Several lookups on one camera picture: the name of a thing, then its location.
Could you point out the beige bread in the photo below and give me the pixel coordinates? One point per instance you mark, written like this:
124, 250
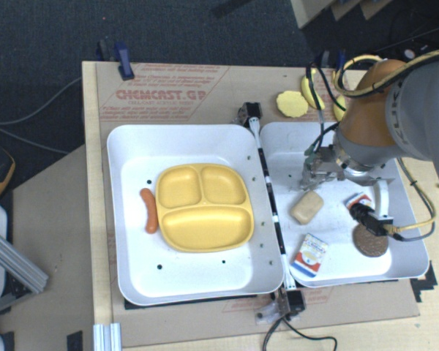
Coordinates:
306, 207

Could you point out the brown round biscuit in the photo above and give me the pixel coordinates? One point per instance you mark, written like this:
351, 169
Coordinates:
367, 245

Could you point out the yellow divided plate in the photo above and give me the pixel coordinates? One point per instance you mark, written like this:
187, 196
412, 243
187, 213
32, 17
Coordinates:
205, 218

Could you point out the thin black and white rod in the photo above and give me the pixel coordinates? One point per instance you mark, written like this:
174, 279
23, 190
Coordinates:
275, 210

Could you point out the red white blue carton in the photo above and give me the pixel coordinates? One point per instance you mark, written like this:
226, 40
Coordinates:
309, 256

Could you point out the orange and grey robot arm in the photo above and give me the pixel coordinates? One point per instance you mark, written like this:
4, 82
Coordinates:
398, 123

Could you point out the white plastic tray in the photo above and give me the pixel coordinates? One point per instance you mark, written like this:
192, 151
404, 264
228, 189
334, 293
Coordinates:
336, 265
190, 280

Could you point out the orange sausage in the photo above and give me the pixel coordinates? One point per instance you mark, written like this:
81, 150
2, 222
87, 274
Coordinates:
150, 214

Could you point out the yellow banana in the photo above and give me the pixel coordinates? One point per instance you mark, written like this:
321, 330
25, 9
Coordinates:
311, 91

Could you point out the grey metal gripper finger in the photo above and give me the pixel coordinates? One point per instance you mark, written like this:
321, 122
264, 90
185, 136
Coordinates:
307, 179
325, 179

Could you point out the yellow round biscuit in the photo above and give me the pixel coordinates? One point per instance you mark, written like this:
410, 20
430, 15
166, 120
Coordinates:
292, 104

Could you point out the brown cardboard board red print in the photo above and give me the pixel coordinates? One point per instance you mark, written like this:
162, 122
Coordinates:
205, 90

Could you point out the yellow toy food piece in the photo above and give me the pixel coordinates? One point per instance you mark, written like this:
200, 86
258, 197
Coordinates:
338, 110

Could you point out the small red and white packet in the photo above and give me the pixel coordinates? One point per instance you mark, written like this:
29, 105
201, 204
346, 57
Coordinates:
358, 197

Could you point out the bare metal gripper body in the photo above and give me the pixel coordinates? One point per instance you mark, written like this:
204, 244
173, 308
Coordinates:
355, 170

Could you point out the black cylinder on white bracket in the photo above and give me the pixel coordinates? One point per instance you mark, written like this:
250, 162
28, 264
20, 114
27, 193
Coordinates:
377, 225

